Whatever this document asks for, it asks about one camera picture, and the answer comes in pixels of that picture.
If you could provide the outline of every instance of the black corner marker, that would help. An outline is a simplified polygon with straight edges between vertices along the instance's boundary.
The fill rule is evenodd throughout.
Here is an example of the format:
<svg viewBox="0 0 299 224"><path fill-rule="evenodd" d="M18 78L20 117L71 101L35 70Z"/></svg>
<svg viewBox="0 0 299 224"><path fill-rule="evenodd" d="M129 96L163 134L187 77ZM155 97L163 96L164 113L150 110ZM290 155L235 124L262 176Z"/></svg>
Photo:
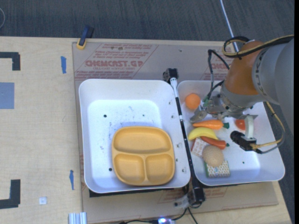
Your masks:
<svg viewBox="0 0 299 224"><path fill-rule="evenodd" d="M21 70L20 54L18 52L0 52L0 58L11 58L13 61L12 70Z"/></svg>
<svg viewBox="0 0 299 224"><path fill-rule="evenodd" d="M21 181L10 180L9 199L0 200L0 209L18 207L21 203Z"/></svg>

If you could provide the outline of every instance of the dark floor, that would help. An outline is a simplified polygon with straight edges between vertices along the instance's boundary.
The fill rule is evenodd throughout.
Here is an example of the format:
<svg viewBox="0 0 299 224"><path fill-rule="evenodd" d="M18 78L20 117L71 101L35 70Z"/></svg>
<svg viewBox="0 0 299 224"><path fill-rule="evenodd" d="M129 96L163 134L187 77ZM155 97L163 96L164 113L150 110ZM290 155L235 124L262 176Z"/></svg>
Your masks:
<svg viewBox="0 0 299 224"><path fill-rule="evenodd" d="M6 18L0 35L78 38L89 24L93 38L225 41L242 35L265 42L294 34L294 7L295 0L0 0ZM0 26L3 19L0 11ZM279 106L275 111L282 117ZM286 136L279 183L295 223L294 136L289 129Z"/></svg>

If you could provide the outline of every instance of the table top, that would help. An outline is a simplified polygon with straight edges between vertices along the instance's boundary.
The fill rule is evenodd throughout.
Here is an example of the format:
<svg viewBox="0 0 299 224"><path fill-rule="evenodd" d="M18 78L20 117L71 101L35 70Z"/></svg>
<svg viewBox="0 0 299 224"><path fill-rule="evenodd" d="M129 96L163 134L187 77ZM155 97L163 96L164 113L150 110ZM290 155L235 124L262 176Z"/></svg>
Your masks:
<svg viewBox="0 0 299 224"><path fill-rule="evenodd" d="M142 44L221 46L222 42L110 40ZM72 44L75 38L0 37L0 83L14 83L13 109L0 109L0 200L10 198L11 180L21 181L21 203L0 209L1 223L66 223L83 211ZM66 72L61 67L66 59ZM73 175L73 186L70 182ZM291 223L280 186L272 182L278 205L194 214L199 223ZM41 205L40 198L47 197ZM178 224L194 223L186 213Z"/></svg>

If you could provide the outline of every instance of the banana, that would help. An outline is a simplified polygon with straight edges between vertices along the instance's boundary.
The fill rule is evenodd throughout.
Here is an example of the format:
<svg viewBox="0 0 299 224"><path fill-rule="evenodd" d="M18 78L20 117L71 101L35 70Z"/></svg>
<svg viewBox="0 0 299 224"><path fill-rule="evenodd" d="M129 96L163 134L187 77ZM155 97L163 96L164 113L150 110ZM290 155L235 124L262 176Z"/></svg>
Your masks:
<svg viewBox="0 0 299 224"><path fill-rule="evenodd" d="M193 140L200 136L206 136L215 140L218 140L215 132L213 129L206 128L206 127L197 127L190 131L188 134L188 140Z"/></svg>

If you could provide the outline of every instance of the orange divided tray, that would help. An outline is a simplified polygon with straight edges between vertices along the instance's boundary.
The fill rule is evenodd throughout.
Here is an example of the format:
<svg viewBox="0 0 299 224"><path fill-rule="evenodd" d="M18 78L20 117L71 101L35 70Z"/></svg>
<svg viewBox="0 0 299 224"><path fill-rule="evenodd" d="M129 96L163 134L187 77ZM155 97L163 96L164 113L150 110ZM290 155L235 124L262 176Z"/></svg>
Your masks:
<svg viewBox="0 0 299 224"><path fill-rule="evenodd" d="M112 160L116 176L129 185L162 185L172 179L175 171L168 133L151 126L117 130L112 139Z"/></svg>

